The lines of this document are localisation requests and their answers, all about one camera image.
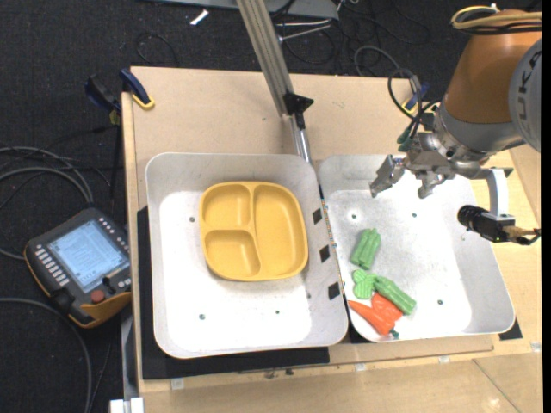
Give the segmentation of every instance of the yellow divided plate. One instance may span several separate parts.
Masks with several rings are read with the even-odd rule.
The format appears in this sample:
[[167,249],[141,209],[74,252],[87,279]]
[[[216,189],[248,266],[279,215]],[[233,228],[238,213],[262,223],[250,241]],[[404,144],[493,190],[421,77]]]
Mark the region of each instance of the yellow divided plate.
[[211,270],[228,280],[277,280],[308,260],[299,202],[281,185],[225,182],[201,197],[201,244]]

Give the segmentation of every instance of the red button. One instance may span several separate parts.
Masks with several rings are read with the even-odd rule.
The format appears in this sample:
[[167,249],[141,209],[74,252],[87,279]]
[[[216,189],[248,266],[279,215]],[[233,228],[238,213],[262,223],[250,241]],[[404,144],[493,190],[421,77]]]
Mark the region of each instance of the red button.
[[92,298],[92,303],[94,305],[97,305],[98,303],[101,303],[102,301],[105,300],[105,292],[100,290],[100,289],[96,289],[91,295],[90,297]]

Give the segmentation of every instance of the metal pole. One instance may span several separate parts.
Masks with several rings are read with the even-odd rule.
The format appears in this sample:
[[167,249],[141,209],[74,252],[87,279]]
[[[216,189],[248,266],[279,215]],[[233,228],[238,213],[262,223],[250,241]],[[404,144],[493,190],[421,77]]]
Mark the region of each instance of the metal pole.
[[289,119],[297,154],[312,163],[306,130],[297,126],[294,115],[289,117],[283,101],[283,96],[294,93],[294,90],[266,4],[264,0],[237,0],[237,3],[277,112]]

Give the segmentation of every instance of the blue clamp handle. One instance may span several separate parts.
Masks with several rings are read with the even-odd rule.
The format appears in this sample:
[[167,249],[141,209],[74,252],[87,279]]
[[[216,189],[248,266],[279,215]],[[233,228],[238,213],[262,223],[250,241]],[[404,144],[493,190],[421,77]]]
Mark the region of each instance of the blue clamp handle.
[[123,83],[127,85],[132,91],[132,98],[144,109],[152,108],[155,105],[155,101],[147,95],[147,91],[144,86],[138,80],[138,78],[132,74],[129,69],[121,69],[119,72]]

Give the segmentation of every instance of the black clamp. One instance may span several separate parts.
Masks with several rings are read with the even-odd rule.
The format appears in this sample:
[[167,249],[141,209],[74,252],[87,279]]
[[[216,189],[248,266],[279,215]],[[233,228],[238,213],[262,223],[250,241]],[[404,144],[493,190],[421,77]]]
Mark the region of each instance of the black clamp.
[[304,130],[306,128],[304,112],[313,104],[313,99],[288,92],[283,95],[283,102],[285,102],[288,113],[294,114],[297,127],[300,130]]

